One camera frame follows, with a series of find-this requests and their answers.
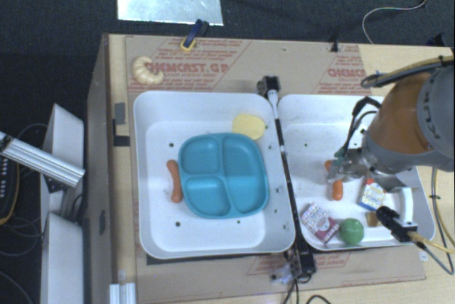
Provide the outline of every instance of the yellow lemon slice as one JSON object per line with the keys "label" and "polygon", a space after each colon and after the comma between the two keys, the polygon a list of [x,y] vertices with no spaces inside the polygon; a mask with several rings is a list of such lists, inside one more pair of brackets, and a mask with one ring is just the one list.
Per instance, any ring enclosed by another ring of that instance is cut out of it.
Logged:
{"label": "yellow lemon slice", "polygon": [[246,135],[252,140],[260,139],[264,131],[264,121],[251,114],[239,114],[232,121],[232,132]]}

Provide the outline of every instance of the blue plate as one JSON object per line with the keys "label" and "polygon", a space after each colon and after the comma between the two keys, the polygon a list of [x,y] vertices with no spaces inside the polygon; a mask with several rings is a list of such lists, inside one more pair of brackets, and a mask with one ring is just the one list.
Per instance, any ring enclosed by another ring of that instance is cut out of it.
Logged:
{"label": "blue plate", "polygon": [[201,217],[245,217],[262,210],[269,200],[262,155],[244,135],[188,139],[178,153],[178,167],[186,204]]}

